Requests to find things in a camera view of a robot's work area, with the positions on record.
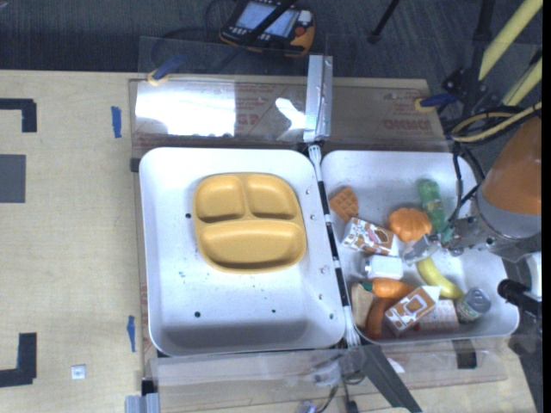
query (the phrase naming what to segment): device screen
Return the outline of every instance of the device screen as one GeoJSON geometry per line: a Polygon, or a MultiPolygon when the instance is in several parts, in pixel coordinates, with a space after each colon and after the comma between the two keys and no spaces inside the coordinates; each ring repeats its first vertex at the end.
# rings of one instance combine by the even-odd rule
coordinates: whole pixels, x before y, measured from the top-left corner
{"type": "MultiPolygon", "coordinates": [[[[276,7],[271,4],[249,2],[235,25],[238,28],[254,29],[262,20],[270,15],[275,8],[276,7]]],[[[266,32],[266,34],[287,37],[298,16],[298,10],[289,9],[275,20],[275,22],[273,22],[264,32],[266,32]]]]}

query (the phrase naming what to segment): brown waffle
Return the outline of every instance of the brown waffle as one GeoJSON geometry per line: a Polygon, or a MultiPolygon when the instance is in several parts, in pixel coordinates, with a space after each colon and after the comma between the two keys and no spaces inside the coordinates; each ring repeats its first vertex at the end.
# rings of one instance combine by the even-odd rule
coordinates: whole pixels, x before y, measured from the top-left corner
{"type": "Polygon", "coordinates": [[[329,207],[344,222],[358,214],[358,199],[350,187],[344,187],[329,199],[329,207]]]}

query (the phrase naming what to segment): yellow divided tray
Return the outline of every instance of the yellow divided tray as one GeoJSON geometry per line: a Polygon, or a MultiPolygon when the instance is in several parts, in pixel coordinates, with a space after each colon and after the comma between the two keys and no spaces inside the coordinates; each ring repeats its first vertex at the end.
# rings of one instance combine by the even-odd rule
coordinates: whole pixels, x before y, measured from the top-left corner
{"type": "Polygon", "coordinates": [[[195,190],[195,237],[203,258],[226,272],[288,268],[306,252],[306,231],[293,189],[260,173],[209,176],[195,190]]]}

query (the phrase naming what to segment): banana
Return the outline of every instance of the banana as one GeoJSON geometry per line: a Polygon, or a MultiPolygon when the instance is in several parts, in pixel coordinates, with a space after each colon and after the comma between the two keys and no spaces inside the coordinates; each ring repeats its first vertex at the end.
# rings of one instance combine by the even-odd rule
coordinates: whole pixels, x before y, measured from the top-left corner
{"type": "Polygon", "coordinates": [[[458,299],[463,296],[463,291],[442,275],[431,257],[418,262],[417,271],[428,285],[440,286],[441,297],[445,299],[458,299]]]}

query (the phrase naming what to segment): gray floor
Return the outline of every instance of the gray floor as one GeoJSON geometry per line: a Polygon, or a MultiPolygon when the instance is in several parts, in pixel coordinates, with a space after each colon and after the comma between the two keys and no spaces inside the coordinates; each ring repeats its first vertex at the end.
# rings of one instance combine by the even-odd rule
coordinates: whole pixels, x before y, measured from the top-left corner
{"type": "MultiPolygon", "coordinates": [[[[152,44],[146,37],[160,38],[178,31],[173,38],[214,45],[217,27],[232,10],[230,0],[2,1],[8,6],[0,11],[0,69],[23,70],[151,71],[155,63],[144,53],[151,51],[145,45],[152,44]]],[[[496,0],[494,35],[522,1],[496,0]]],[[[470,66],[482,0],[402,0],[383,30],[382,40],[372,45],[367,36],[389,2],[300,0],[316,17],[312,52],[332,55],[336,76],[422,77],[433,93],[441,91],[442,81],[453,71],[470,66]]],[[[541,44],[540,11],[488,76],[490,90],[503,95],[541,44]]],[[[278,65],[285,66],[272,63],[263,70],[276,72],[278,65]]],[[[523,105],[541,98],[538,85],[523,105]]],[[[444,112],[443,123],[453,119],[444,112]]],[[[486,169],[508,137],[476,149],[486,169]]],[[[510,269],[519,280],[527,280],[522,268],[512,265],[510,269]]],[[[527,363],[527,377],[542,411],[541,342],[534,340],[528,322],[521,325],[517,339],[517,350],[527,363]]]]}

